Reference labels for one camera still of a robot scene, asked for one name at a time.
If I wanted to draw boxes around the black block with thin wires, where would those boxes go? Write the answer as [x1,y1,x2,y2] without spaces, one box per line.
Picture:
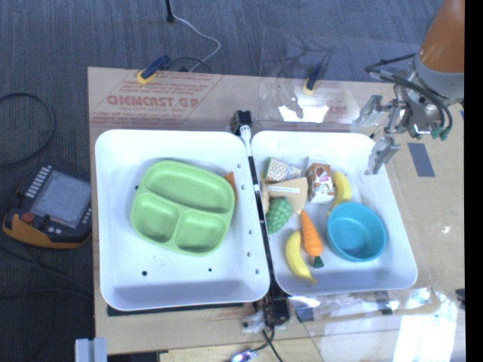
[261,296,292,327]
[229,109,254,135]

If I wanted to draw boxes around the blue bowl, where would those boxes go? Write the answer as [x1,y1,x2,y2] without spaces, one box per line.
[326,201,388,263]

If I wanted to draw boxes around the thin black and white rod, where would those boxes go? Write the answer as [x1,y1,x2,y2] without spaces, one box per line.
[239,124,279,298]

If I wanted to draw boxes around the orange pizza slice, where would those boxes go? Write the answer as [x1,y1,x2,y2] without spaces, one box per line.
[223,170,239,203]

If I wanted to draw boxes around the patterned triangular sandwich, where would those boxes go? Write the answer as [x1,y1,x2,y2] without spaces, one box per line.
[262,157,303,184]

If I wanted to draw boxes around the orange carrot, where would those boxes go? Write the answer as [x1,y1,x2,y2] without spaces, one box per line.
[299,210,325,269]

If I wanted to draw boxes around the yellow banana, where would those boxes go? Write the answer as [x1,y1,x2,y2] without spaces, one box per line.
[326,170,353,216]
[285,229,318,286]

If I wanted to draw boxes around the white and brown carton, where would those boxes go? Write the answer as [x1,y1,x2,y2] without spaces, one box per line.
[306,162,337,204]

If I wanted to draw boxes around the white plastic tray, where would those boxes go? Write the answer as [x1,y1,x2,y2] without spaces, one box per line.
[94,128,272,311]
[251,130,419,297]

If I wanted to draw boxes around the brown cardboard board red print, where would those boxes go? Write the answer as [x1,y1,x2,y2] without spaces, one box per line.
[87,66,466,356]

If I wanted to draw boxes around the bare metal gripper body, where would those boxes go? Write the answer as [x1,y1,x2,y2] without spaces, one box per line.
[384,83,447,140]

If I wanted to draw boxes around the green divided plate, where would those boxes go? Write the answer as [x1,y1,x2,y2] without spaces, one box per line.
[129,158,237,258]

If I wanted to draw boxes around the green grapes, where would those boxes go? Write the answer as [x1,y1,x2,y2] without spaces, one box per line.
[265,196,294,235]

